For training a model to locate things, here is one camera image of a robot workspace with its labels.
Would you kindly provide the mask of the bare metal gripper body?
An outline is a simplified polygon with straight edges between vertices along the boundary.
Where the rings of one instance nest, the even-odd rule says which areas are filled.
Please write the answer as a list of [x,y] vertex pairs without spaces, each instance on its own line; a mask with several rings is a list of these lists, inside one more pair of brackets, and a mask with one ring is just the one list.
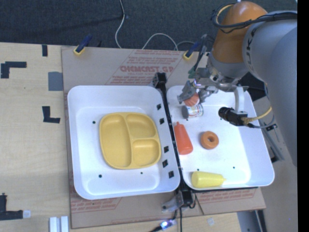
[[224,92],[233,92],[241,87],[244,91],[248,86],[239,85],[240,78],[230,78],[219,73],[215,68],[197,68],[194,74],[194,83],[197,88],[221,90]]

